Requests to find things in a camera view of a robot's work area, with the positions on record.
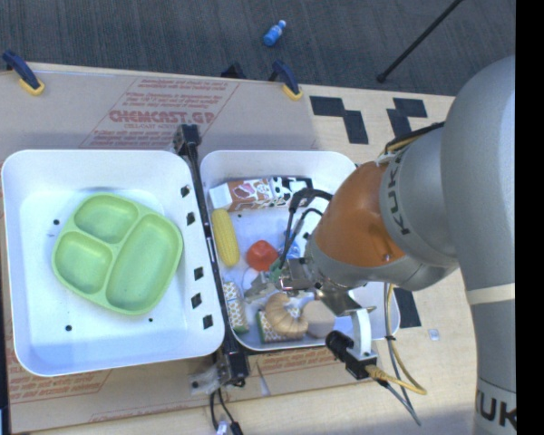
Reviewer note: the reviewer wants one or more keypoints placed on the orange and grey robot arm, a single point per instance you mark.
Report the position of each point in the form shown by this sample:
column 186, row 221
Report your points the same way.
column 476, row 188

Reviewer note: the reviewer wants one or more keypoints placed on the white plastic tray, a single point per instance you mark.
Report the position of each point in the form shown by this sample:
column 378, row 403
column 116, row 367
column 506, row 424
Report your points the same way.
column 263, row 166
column 41, row 333

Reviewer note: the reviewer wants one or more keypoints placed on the black stand pole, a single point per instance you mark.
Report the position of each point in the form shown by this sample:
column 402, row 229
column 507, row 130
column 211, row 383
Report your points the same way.
column 428, row 27

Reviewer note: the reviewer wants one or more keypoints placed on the brown and white carton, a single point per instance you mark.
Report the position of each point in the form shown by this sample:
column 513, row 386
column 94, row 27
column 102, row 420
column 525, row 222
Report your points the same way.
column 242, row 194

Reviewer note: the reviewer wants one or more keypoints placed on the black and white carton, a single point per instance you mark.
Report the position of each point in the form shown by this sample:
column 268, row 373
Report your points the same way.
column 284, row 187

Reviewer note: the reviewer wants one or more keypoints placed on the black cylinder on white bracket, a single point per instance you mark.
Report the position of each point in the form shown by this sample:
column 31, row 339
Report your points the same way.
column 349, row 349

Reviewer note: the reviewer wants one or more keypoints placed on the green divided plate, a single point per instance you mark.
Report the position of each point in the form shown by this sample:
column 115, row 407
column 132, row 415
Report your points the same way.
column 118, row 254

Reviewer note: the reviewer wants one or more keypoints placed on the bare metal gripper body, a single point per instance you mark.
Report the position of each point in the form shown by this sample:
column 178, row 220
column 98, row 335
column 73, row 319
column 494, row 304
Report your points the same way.
column 297, row 267

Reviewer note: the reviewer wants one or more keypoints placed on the brown cardboard board, red print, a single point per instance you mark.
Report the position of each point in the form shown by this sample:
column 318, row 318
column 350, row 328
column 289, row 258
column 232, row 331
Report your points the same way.
column 95, row 107

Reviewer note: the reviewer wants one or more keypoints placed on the small blue bottle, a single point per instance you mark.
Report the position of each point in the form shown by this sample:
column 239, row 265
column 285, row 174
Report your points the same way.
column 293, row 251

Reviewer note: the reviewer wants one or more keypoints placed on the tan croissant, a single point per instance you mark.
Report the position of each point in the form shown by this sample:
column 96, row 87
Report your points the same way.
column 283, row 317

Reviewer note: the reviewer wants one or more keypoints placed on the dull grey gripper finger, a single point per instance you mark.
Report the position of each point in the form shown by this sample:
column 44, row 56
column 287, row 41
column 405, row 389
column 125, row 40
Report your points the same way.
column 258, row 288
column 288, row 283

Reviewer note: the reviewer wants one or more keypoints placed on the thin black rod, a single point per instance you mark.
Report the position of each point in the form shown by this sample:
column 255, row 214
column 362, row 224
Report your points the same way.
column 205, row 225

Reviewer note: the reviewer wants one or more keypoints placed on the yellow corn cob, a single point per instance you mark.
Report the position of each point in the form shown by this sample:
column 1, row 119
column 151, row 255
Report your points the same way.
column 225, row 238

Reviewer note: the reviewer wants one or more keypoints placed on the red bell pepper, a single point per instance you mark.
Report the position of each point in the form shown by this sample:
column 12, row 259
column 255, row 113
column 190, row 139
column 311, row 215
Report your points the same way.
column 261, row 255

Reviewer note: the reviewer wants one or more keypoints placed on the green packet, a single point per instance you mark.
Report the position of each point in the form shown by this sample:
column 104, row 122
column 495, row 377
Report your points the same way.
column 266, row 328

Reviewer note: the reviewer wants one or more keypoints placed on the beige round bread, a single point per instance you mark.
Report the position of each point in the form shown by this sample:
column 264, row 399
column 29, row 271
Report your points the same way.
column 321, row 320

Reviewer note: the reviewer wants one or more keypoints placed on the blue bottle with white cap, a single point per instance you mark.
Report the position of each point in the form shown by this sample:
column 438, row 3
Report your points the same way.
column 273, row 34

